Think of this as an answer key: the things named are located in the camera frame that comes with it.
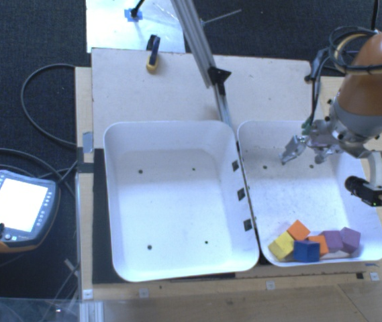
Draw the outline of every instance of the yellow and black clamp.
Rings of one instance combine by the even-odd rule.
[[[158,49],[161,39],[158,36],[151,35],[146,50],[151,50],[151,54],[146,62],[146,68],[149,72],[154,72],[158,68]]]

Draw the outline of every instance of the wooden table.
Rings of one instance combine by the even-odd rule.
[[[161,92],[172,106],[179,106],[171,119],[192,119],[192,115],[196,116],[194,119],[216,118],[213,93],[204,87],[191,55],[161,54],[159,72],[155,75],[146,72],[147,55],[140,51],[95,50],[93,67],[76,69],[78,147],[83,147],[83,134],[87,132],[93,132],[95,147],[102,147],[103,128],[112,121],[160,118],[154,104]],[[226,90],[234,130],[245,120],[304,120],[308,116],[311,87],[303,81],[309,71],[308,63],[233,56],[216,56],[216,62],[220,68],[233,72]],[[94,82],[93,70],[98,71]],[[104,88],[99,85],[111,77],[104,73],[108,70],[128,78],[134,75],[128,83],[121,79],[106,83],[110,85],[107,92],[121,85],[111,101],[113,105],[99,103],[103,100],[100,95],[105,94],[105,91],[100,93]],[[320,101],[324,113],[328,110],[325,102],[336,94],[340,83],[341,78],[322,78]],[[128,104],[134,109],[124,106],[132,99],[130,93],[145,88],[142,94],[147,99],[140,100],[145,101],[144,108],[140,106],[137,111],[132,101]],[[178,113],[180,106],[186,106],[188,114]],[[121,113],[112,117],[108,112],[112,109],[120,109]],[[368,147],[382,150],[382,137],[370,142]],[[83,159],[92,163],[93,153],[83,154]],[[368,177],[367,164],[363,162],[363,166]],[[84,301],[104,301],[105,321],[117,321],[118,316],[124,321],[262,321],[262,318],[263,321],[382,321],[382,260],[374,264],[292,268],[255,266],[237,273],[234,279],[222,280],[93,284],[93,174],[79,173],[77,182],[81,297]],[[379,216],[382,222],[382,208]]]

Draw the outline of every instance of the yellow cube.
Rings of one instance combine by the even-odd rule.
[[[293,238],[287,231],[282,233],[269,245],[270,251],[277,259],[282,260],[293,251]]]

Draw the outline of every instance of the orange cube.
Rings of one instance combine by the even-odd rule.
[[[310,230],[307,229],[298,219],[293,222],[293,225],[288,228],[287,232],[297,241],[304,240],[310,234]]]
[[[309,241],[318,242],[320,244],[320,256],[324,256],[329,253],[328,245],[326,244],[325,236],[317,235],[317,236],[309,236],[307,237]]]

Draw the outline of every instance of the plastic tray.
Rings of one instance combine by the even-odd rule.
[[[315,164],[313,150],[306,149],[283,166],[279,154],[292,135],[300,132],[301,122],[294,121],[248,121],[238,130],[264,256],[278,266],[309,264],[278,261],[268,249],[277,236],[299,219],[312,235],[343,227],[361,232],[360,247],[353,254],[339,251],[310,264],[381,259],[382,226],[376,208],[364,204],[344,187],[344,181],[351,175],[365,177],[361,161],[340,154],[330,156],[323,164]]]
[[[129,122],[104,135],[113,267],[125,280],[252,268],[236,140],[219,121]]]

